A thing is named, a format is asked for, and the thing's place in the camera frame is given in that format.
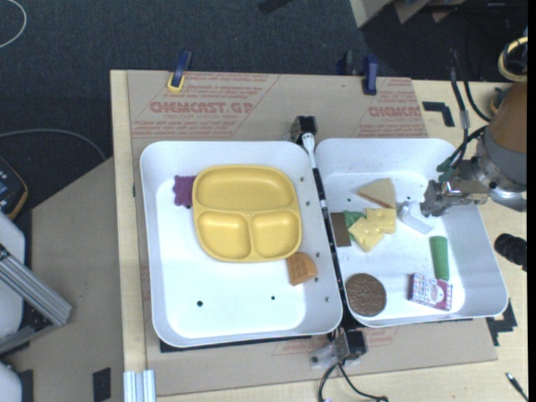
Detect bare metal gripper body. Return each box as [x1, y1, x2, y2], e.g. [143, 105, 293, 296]
[435, 177, 528, 216]

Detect clear plastic bottle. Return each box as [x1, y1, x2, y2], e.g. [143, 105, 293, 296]
[396, 201, 435, 235]

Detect yellow cheese wedge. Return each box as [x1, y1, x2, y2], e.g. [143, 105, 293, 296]
[347, 217, 384, 253]
[366, 207, 397, 235]

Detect green tube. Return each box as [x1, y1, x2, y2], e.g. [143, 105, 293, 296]
[429, 235, 451, 281]

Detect triangular sandwich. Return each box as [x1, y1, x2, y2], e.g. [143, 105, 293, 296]
[357, 177, 397, 209]

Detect white plastic tray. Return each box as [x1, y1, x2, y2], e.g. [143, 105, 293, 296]
[139, 140, 344, 348]
[313, 137, 509, 328]

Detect green toy leaf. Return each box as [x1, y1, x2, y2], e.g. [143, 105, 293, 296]
[343, 209, 366, 229]

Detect pink and purple carton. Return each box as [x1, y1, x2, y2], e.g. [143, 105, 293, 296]
[407, 272, 454, 312]

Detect brown chocolate bar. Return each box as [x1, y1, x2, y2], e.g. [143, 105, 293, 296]
[329, 212, 353, 248]

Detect brown round biscuit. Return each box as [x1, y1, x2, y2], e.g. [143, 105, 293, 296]
[344, 272, 388, 318]

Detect thin black and white rod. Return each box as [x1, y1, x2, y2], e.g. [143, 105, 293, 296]
[301, 133, 352, 335]

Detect orange waffle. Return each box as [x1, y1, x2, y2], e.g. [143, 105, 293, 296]
[286, 252, 318, 287]

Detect yellow divided plate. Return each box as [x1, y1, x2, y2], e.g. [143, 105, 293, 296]
[191, 164, 303, 264]

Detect brown cardboard board red print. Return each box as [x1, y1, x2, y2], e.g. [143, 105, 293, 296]
[125, 70, 499, 397]

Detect purple grapes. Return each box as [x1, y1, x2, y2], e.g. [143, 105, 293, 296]
[173, 174, 198, 209]

